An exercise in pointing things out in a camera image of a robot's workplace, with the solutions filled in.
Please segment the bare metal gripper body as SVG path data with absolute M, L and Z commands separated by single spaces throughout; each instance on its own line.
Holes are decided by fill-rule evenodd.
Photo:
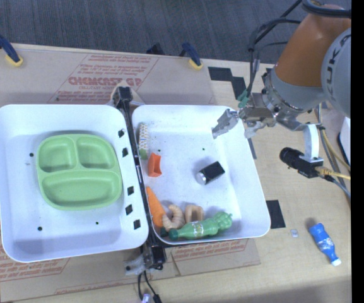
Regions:
M 289 104 L 277 92 L 243 92 L 238 101 L 238 116 L 248 127 L 280 124 L 286 128 L 299 128 L 299 108 Z

